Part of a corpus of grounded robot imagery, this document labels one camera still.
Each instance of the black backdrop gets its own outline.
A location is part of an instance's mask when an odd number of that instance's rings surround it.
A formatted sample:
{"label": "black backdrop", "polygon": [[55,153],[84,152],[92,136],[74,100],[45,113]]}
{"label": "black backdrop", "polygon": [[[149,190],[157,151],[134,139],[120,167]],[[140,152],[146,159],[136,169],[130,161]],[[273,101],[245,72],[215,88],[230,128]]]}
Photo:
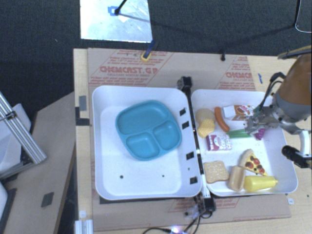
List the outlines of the black backdrop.
{"label": "black backdrop", "polygon": [[[293,27],[297,0],[148,3],[157,50],[276,56],[311,44]],[[147,47],[81,40],[79,13],[79,0],[0,0],[0,91],[30,118],[74,90],[74,48]]]}

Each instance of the cardboard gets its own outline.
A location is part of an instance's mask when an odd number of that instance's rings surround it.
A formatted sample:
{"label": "cardboard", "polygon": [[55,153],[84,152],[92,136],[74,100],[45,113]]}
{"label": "cardboard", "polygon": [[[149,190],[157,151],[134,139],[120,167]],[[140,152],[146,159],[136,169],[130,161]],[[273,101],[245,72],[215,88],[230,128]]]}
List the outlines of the cardboard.
{"label": "cardboard", "polygon": [[[196,89],[254,91],[255,86],[246,56],[152,52],[150,61],[140,59],[142,51],[89,49],[89,112],[91,95],[101,85],[175,87],[181,76],[191,76]],[[92,207],[94,231],[187,225],[185,215],[194,205],[193,198],[151,199],[147,201],[100,200],[94,186],[94,141],[90,127]],[[217,198],[213,217],[202,223],[245,221],[290,217],[285,195]]]}

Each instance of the brown sausage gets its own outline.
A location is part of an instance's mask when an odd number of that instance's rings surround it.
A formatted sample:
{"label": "brown sausage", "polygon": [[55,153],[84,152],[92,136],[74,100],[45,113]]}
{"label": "brown sausage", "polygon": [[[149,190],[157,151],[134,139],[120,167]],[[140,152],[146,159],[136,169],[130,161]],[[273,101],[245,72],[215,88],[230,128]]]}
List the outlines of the brown sausage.
{"label": "brown sausage", "polygon": [[216,121],[218,122],[219,126],[224,132],[228,132],[230,130],[230,127],[224,122],[221,114],[221,108],[220,107],[215,107],[214,108],[214,116]]}

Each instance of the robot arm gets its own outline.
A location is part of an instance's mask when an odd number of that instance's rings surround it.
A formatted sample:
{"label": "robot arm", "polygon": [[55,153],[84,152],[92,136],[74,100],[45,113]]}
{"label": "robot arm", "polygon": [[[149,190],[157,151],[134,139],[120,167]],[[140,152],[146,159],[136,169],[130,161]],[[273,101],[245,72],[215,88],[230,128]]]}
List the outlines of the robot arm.
{"label": "robot arm", "polygon": [[[257,106],[253,117],[249,118],[246,133],[255,134],[260,129],[281,127],[292,135],[299,135],[300,151],[285,146],[282,153],[300,167],[311,167],[310,138],[311,130],[300,129],[296,123],[311,115],[311,46],[280,55],[282,59],[300,55],[290,68],[287,75],[281,72],[274,74],[263,101]],[[284,79],[277,92],[273,95],[272,104],[264,107],[266,97],[273,86]]]}

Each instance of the wooden edge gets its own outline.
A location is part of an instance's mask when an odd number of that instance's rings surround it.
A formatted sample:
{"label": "wooden edge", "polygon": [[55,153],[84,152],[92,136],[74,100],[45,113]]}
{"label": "wooden edge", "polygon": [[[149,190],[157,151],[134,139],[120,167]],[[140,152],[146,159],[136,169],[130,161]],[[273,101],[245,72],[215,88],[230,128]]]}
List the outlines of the wooden edge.
{"label": "wooden edge", "polygon": [[[79,98],[85,97],[86,110],[79,110],[79,116],[89,118],[88,52],[86,49],[74,49],[74,80],[75,107],[79,108]],[[76,125],[76,155],[79,220],[92,219],[90,125]],[[85,211],[87,216],[81,217],[81,211]]]}

